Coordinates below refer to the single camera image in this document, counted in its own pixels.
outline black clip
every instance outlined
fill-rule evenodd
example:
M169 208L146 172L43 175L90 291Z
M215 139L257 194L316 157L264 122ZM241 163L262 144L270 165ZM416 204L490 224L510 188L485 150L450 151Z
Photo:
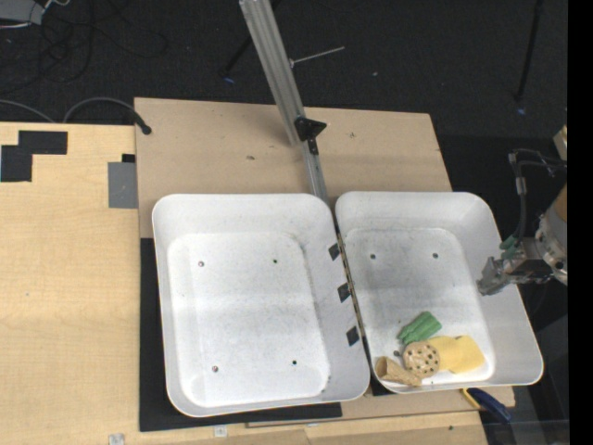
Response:
M306 117L297 117L295 120L295 127L300 141L307 141L309 144L309 152L313 155L319 155L319 149L317 148L317 141L315 138L325 127L327 127L327 123L312 121Z

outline cookie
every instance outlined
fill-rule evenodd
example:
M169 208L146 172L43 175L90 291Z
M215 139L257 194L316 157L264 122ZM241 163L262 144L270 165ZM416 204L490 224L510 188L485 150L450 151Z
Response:
M418 377L430 377L438 373L440 356L438 350L427 341L410 343L402 354L406 370Z

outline wooden board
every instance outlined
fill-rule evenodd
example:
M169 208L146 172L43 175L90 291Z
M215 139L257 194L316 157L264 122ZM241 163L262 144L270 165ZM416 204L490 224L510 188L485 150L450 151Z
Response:
M137 131L140 233L152 237L155 203L172 193L308 193L300 148L276 106L135 100L153 128ZM450 191L427 114L307 108L331 204L347 191Z
M132 127L2 123L0 145L15 145L19 130L68 131L69 151L35 155L31 183L0 183L3 440L104 445L121 433L126 444L220 443L212 427L138 431L138 211L110 209L107 192L107 164L134 153ZM408 408L397 397L406 415L440 413L355 426L228 426L225 443L486 443L478 414L450 412L470 408L445 396ZM393 399L378 400L362 398L359 410L365 401L386 411ZM356 415L349 407L356 402L345 409ZM457 441L439 439L448 426Z
M508 407L515 404L512 388L485 388L490 395ZM394 417L416 414L435 414L444 411L469 412L473 408L463 397L460 391L440 390L423 394L390 394L373 396L365 394L359 399L342 402L342 418L328 419L327 421L341 422L346 420L359 420L364 418ZM267 427L298 422L254 422L250 427Z

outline white tray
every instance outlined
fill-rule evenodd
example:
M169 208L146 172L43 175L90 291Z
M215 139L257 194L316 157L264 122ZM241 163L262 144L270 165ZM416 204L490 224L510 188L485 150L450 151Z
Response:
M344 241L372 364L395 361L400 329L421 312L443 336L469 335L485 364L469 373L439 372L419 388L382 381L393 392L527 385L543 362L516 286L482 297L476 280L499 255L492 212L467 193L370 193L341 196L336 217Z
M352 297L339 295L347 279L323 202L171 195L153 224L167 391L179 411L347 401L366 390L368 362Z

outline black floor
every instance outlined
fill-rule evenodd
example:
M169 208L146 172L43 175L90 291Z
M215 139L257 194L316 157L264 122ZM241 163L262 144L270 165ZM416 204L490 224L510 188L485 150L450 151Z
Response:
M568 0L543 1L524 98L518 103L514 97L535 5L536 0L282 0L275 14L292 59L345 47L296 64L306 106L429 113L454 189L482 196L505 236L519 214L506 154L525 147L555 155L551 137L567 123ZM135 96L271 104L253 47L226 80L220 76L247 36L237 0L71 0L52 5L41 27L0 29L0 99L56 121L93 96L128 104ZM40 118L0 104L0 120ZM121 123L127 114L95 104L71 120ZM527 176L535 219L564 180L537 170ZM525 289L536 331L567 314L567 298L567 290L557 286ZM554 368L556 376L564 375L562 367ZM549 375L547 370L533 389L538 413L542 420L567 420L558 391L540 390L550 381L558 384ZM563 380L567 391L567 365Z

